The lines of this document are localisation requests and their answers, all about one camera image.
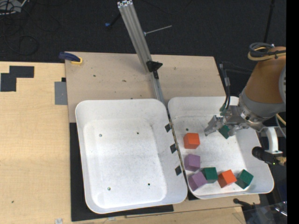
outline black clamp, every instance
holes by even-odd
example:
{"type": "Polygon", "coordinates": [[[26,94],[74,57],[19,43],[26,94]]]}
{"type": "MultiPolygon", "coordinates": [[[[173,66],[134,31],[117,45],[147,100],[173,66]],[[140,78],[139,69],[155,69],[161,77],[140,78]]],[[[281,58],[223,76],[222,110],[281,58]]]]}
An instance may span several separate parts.
{"type": "Polygon", "coordinates": [[[149,69],[149,72],[153,72],[154,73],[154,78],[155,79],[159,79],[159,75],[158,75],[158,69],[163,65],[160,62],[154,62],[154,61],[147,61],[146,65],[149,69]]]}

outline plastic tray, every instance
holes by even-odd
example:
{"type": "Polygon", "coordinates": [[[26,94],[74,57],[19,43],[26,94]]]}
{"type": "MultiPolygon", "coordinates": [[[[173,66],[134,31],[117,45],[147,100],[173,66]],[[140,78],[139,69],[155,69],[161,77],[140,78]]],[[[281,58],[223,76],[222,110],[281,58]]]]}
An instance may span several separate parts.
{"type": "Polygon", "coordinates": [[[76,120],[85,200],[95,213],[180,203],[187,185],[165,106],[155,99],[86,100],[76,120]]]}
{"type": "MultiPolygon", "coordinates": [[[[237,135],[228,139],[217,131],[208,136],[204,134],[213,115],[219,115],[219,108],[224,100],[225,97],[176,97],[169,101],[168,108],[182,159],[188,154],[196,154],[200,156],[201,169],[216,167],[218,174],[231,169],[235,175],[245,169],[254,178],[246,189],[235,183],[221,188],[216,181],[190,191],[200,199],[269,193],[274,187],[269,166],[251,154],[253,147],[261,146],[255,130],[240,130],[237,135]],[[186,133],[199,134],[200,146],[197,149],[184,148],[183,137],[186,133]]],[[[231,97],[230,104],[237,105],[238,98],[231,97]]],[[[186,171],[186,175],[196,172],[186,171]]]]}

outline black floor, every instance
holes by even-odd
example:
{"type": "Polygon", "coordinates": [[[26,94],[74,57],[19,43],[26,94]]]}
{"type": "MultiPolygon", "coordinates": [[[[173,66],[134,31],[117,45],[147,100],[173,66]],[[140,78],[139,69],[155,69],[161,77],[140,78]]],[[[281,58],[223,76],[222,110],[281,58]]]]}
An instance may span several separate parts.
{"type": "MultiPolygon", "coordinates": [[[[0,3],[0,61],[63,62],[61,51],[135,53],[122,18],[111,29],[105,26],[117,17],[118,1],[27,0],[20,13],[5,12],[0,3]]],[[[228,62],[227,68],[252,70],[250,44],[286,46],[286,0],[134,0],[134,5],[144,32],[172,25],[146,35],[151,54],[213,56],[217,64],[228,62]]],[[[231,95],[242,91],[248,70],[229,73],[231,95]]],[[[261,204],[286,199],[286,168],[271,170],[276,186],[261,195],[261,204]]]]}

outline block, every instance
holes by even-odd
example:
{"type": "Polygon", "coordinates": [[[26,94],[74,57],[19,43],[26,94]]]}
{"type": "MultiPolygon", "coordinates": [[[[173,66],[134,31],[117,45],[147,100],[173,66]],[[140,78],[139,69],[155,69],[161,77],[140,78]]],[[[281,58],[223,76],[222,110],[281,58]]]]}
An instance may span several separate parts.
{"type": "Polygon", "coordinates": [[[201,171],[208,183],[214,183],[218,180],[218,175],[215,167],[204,168],[201,171]]]}
{"type": "Polygon", "coordinates": [[[200,156],[194,154],[188,154],[184,158],[184,166],[188,171],[196,171],[200,168],[200,156]]]}
{"type": "Polygon", "coordinates": [[[253,179],[253,175],[243,169],[237,176],[237,181],[235,182],[238,186],[245,189],[247,188],[253,179]]]}
{"type": "Polygon", "coordinates": [[[197,188],[207,184],[207,180],[202,172],[198,172],[188,177],[189,186],[192,191],[195,191],[197,188]]]}
{"type": "Polygon", "coordinates": [[[184,136],[184,148],[196,149],[200,145],[198,133],[187,133],[184,136]]]}
{"type": "Polygon", "coordinates": [[[226,187],[236,181],[237,179],[231,169],[224,171],[218,175],[218,183],[221,188],[226,187]]]}

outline blue and yellow clamp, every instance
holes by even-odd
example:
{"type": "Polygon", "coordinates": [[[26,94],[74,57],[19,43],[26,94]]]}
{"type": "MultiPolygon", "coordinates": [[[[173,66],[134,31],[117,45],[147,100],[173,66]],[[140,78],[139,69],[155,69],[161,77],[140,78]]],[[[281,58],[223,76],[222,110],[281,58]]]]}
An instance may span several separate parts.
{"type": "Polygon", "coordinates": [[[74,54],[67,53],[67,52],[60,52],[58,58],[71,61],[71,63],[75,65],[80,65],[82,63],[81,57],[75,56],[74,54]]]}

